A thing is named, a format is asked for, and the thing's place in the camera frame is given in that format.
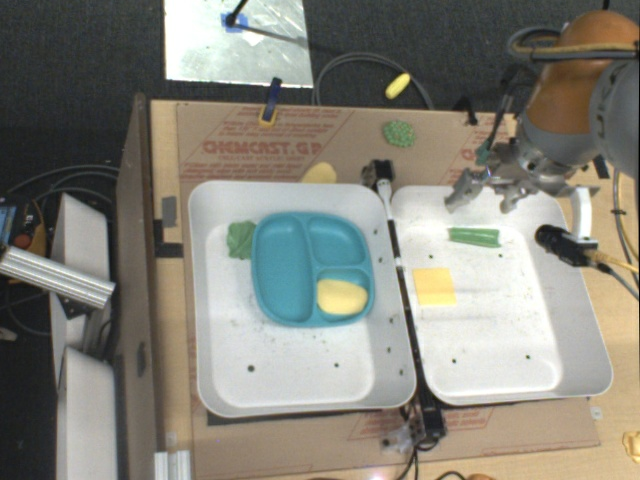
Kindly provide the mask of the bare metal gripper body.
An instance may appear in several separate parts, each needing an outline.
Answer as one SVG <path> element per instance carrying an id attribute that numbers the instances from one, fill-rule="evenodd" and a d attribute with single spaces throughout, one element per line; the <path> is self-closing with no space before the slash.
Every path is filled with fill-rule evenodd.
<path id="1" fill-rule="evenodd" d="M 486 161 L 488 184 L 503 192 L 537 193 L 558 196 L 576 173 L 567 166 L 546 157 L 527 141 L 512 140 L 495 144 Z"/>

